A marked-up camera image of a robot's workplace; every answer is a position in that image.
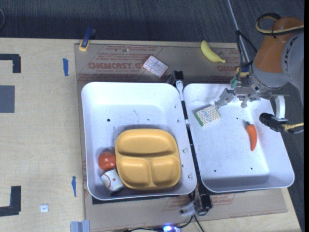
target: wooden table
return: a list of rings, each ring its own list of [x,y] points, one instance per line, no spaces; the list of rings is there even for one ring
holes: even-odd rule
[[[19,54],[21,73],[0,61],[0,85],[15,86],[14,113],[0,113],[0,206],[11,186],[21,186],[21,212],[0,217],[0,231],[70,231],[85,219],[80,124],[74,44],[79,40],[0,39],[0,53]],[[96,41],[100,44],[132,44]],[[156,42],[133,42],[155,45]],[[165,43],[194,45],[196,43]],[[69,61],[69,75],[63,71]],[[77,197],[72,194],[72,176]],[[288,212],[202,222],[205,231],[300,231],[293,204],[282,189]],[[49,211],[41,212],[40,205]],[[195,222],[183,231],[199,231]]]

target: orange carrot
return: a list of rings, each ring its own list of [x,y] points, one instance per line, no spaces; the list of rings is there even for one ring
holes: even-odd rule
[[[250,145],[251,145],[251,151],[254,151],[256,143],[257,143],[257,132],[254,125],[249,124],[249,122],[246,122],[246,131],[250,138]]]

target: yellow banana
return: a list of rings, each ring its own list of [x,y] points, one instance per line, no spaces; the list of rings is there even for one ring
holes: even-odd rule
[[[215,52],[211,50],[206,41],[202,41],[201,43],[202,53],[212,62],[222,62],[225,63],[225,60],[220,58]]]

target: yellow plate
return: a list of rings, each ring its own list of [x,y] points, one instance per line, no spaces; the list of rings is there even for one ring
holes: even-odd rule
[[[179,151],[165,130],[133,129],[121,133],[115,146],[116,166],[124,185],[136,190],[170,188],[180,179]]]

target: can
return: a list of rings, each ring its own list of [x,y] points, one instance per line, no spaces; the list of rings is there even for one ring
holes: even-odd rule
[[[101,176],[101,179],[110,194],[116,193],[125,187],[115,168],[106,171]]]

